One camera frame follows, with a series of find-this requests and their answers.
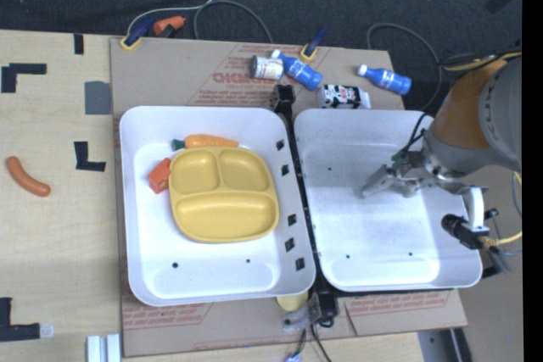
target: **blue bottle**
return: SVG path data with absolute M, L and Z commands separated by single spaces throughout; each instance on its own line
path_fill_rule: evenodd
M 274 50 L 272 58 L 281 59 L 284 65 L 284 71 L 289 77 L 295 79 L 298 83 L 304 85 L 310 91 L 315 91 L 322 80 L 322 74 L 312 70 L 297 58 L 289 58 L 281 53 L 280 50 Z
M 362 64 L 357 74 L 360 77 L 367 77 L 375 86 L 395 92 L 399 95 L 406 95 L 411 89 L 411 79 L 394 71 L 385 68 L 369 68 Z

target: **sausage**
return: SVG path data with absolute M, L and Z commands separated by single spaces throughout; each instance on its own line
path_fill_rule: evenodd
M 47 184 L 42 183 L 38 180 L 35 180 L 30 175 L 26 173 L 21 165 L 19 159 L 15 156 L 8 157 L 6 160 L 6 165 L 8 166 L 9 174 L 16 180 L 21 187 L 28 190 L 31 193 L 34 193 L 37 196 L 47 196 L 51 192 L 51 187 Z

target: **table surface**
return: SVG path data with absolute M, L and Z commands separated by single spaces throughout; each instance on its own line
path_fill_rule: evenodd
M 84 84 L 110 82 L 109 37 L 85 36 L 74 55 L 71 34 L 0 31 L 0 65 L 44 63 L 54 74 L 18 75 L 16 93 L 0 94 L 2 158 L 18 156 L 52 186 L 29 194 L 0 170 L 0 297 L 11 297 L 12 324 L 51 324 L 54 336 L 0 344 L 1 360 L 84 360 L 86 337 L 120 333 L 115 209 L 114 123 L 85 115 Z M 89 142 L 89 161 L 105 172 L 75 170 L 74 142 Z M 333 339 L 332 360 L 422 361 L 416 333 Z M 143 357 L 138 360 L 284 360 L 292 344 Z M 307 343 L 303 360 L 323 360 Z

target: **tin can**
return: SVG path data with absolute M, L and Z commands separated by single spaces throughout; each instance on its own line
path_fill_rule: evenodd
M 249 73 L 255 79 L 280 81 L 283 75 L 283 61 L 281 59 L 253 56 Z

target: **cardboard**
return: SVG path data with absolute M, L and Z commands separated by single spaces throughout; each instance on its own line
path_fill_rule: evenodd
M 269 57 L 275 48 L 297 56 L 301 47 L 145 38 L 127 53 L 119 41 L 110 39 L 110 58 L 124 355 L 296 343 L 299 332 L 283 330 L 283 310 L 276 299 L 155 308 L 132 295 L 126 275 L 118 124 L 128 109 L 139 105 L 270 106 L 277 81 L 251 79 L 251 58 Z M 322 84 L 360 86 L 374 109 L 403 109 L 399 96 L 356 76 L 360 64 L 392 69 L 386 52 L 335 47 L 319 47 L 311 67 L 323 74 Z M 294 86 L 294 116 L 316 107 L 314 92 L 285 76 L 280 83 Z M 333 327 L 319 327 L 319 335 L 322 339 L 361 337 L 466 324 L 456 290 L 372 295 L 340 298 Z

